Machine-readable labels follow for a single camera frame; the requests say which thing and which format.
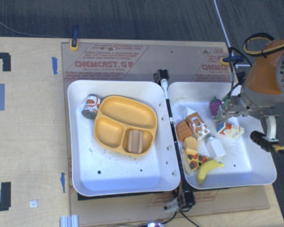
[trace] white cable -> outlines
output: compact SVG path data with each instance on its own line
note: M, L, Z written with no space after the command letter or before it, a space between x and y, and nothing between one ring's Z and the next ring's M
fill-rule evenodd
M48 37L48 38L58 38L58 37L54 37L54 36L50 36L50 35L33 35L33 34L27 34L27 33L22 33L22 32L18 32L16 30L13 30L12 28L10 27L7 27L5 24L1 23L0 22L0 25L6 27L7 29L9 29L10 31L14 32L14 33L17 33L17 34L21 34L21 35L28 35L28 36L34 36L34 37Z
M220 12L219 12L219 9L218 9L217 2L216 2L216 0L213 0L213 2L214 2L214 6L215 6L215 8L216 8L216 11L217 11L217 14L218 14L218 17L219 17L221 26L222 26L222 30L223 30L223 33L224 33L224 36L225 36L225 39L226 39L227 47L229 48L229 47L231 46L231 44L229 43L229 40L228 40L226 31L225 31L225 28L224 28L224 24L223 24L223 21L222 21L221 16L220 16Z

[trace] yellow banana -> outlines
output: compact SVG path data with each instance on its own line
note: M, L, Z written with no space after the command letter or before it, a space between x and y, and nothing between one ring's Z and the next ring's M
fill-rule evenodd
M204 162L197 171L197 182L201 185L204 182L207 173L219 166L224 167L224 164L217 162L216 160L209 160Z

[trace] soda can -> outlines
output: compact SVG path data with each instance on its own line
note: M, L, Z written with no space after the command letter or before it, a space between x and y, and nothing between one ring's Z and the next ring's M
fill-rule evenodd
M100 98L89 95L82 110L82 115L88 119L95 119L100 103Z

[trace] dark gray floor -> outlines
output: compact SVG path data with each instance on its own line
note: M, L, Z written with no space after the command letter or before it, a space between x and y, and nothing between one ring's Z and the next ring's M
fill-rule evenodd
M250 35L284 39L284 0L216 0L230 45L242 51ZM0 0L0 22L15 31L70 38L225 41L213 0ZM0 36L27 36L0 24ZM284 104L278 138L284 145ZM273 184L284 217L284 156L273 154Z

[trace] white square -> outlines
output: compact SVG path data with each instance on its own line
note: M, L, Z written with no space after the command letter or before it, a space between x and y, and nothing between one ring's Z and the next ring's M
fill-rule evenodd
M38 207L38 200L37 200L37 199L35 199L35 200L30 200L30 201L29 201L29 205L30 205L31 208L36 208L36 207Z

